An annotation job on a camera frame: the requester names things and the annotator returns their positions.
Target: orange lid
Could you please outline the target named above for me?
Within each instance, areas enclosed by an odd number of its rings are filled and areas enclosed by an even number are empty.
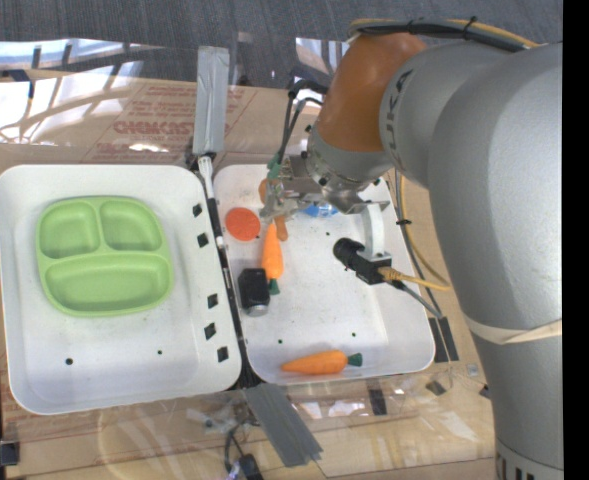
[[[261,221],[247,208],[232,208],[225,216],[225,228],[237,240],[249,242],[261,231]]]

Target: black device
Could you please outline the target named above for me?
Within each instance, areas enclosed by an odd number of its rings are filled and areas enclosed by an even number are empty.
[[[365,250],[365,246],[349,238],[341,238],[334,244],[334,256],[347,268],[356,272],[356,277],[362,279],[367,284],[383,283],[383,275],[378,269],[381,267],[391,267],[391,258],[378,261],[369,261],[358,253]]]
[[[249,314],[262,314],[270,303],[267,274],[262,268],[246,268],[238,276],[238,290],[241,306]]]

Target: blue object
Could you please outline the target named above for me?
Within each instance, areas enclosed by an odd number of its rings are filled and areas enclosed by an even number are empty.
[[[338,210],[329,203],[323,203],[320,205],[311,204],[303,211],[312,217],[319,217],[322,219],[326,219],[335,213],[338,213]]]

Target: yellow cable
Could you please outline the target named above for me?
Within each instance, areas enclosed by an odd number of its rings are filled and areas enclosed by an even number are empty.
[[[447,20],[451,21],[452,23],[458,23],[459,25],[467,25],[470,21],[469,20]],[[493,34],[507,37],[509,39],[513,39],[514,41],[518,41],[519,43],[527,46],[528,48],[536,48],[540,46],[540,44],[535,43],[534,41],[530,41],[529,39],[525,39],[519,35],[513,34],[512,32],[508,32],[507,30],[503,30],[502,28],[493,27],[492,25],[486,25],[485,23],[479,23],[478,21],[474,21],[471,23],[470,28],[478,28],[480,30],[485,30],[486,32],[491,32]]]
[[[450,285],[436,284],[419,277],[408,276],[402,272],[399,272],[398,270],[393,269],[392,267],[381,267],[378,269],[378,272],[383,276],[385,281],[410,281],[411,283],[420,284],[426,288],[440,290],[443,292],[451,289]]]
[[[398,176],[400,176],[400,178],[401,178],[401,186],[400,186],[400,190],[399,190],[399,192],[401,193],[401,197],[400,197],[401,200],[398,202],[398,204],[400,205],[400,208],[401,208],[401,215],[407,215],[406,205],[405,205],[405,176],[402,176],[400,174],[398,174]],[[416,247],[416,244],[414,243],[414,237],[412,236],[412,232],[411,232],[409,226],[405,226],[405,232],[407,234],[407,239],[410,242],[412,249],[414,250],[414,254],[416,254],[418,259],[421,260],[421,263],[423,263],[425,268],[427,270],[429,270],[434,277],[436,277],[442,283],[447,284],[449,287],[449,283],[448,283],[447,279],[445,279],[442,275],[440,275],[434,269],[434,267],[432,267],[432,265],[430,265],[430,263],[421,254],[421,251],[418,249],[418,247]]]

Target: white tray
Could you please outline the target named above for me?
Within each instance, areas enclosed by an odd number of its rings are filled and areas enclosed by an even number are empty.
[[[135,197],[157,214],[175,280],[159,306],[82,318],[48,302],[36,263],[37,219],[59,199],[98,195]],[[195,205],[202,210],[198,217]],[[201,233],[209,237],[202,248]],[[59,414],[192,396],[225,390],[238,379],[240,353],[205,196],[199,179],[185,169],[8,169],[0,176],[0,282],[10,389],[28,411]],[[211,295],[217,304],[210,308]],[[212,324],[216,333],[207,339],[204,329]],[[227,358],[219,361],[219,351]]]
[[[264,165],[233,165],[214,178],[221,222],[235,206],[258,212],[258,186]],[[385,183],[371,185],[364,199],[391,201]],[[412,274],[410,258],[390,204],[383,211],[385,247],[392,265]],[[295,384],[333,379],[368,378],[416,372],[434,358],[434,339],[423,306],[387,284],[369,286],[346,272],[334,257],[334,243],[348,237],[365,242],[359,215],[337,214],[314,218],[299,213],[288,221],[289,239],[281,243],[285,273],[272,296],[267,314],[249,316],[240,311],[249,361],[266,382]],[[238,276],[245,268],[260,267],[263,236],[251,242],[236,240],[224,230],[230,269],[238,292]],[[409,286],[418,290],[415,284]],[[363,354],[363,366],[347,366],[339,375],[306,376],[285,373],[280,365],[299,356],[338,348]]]

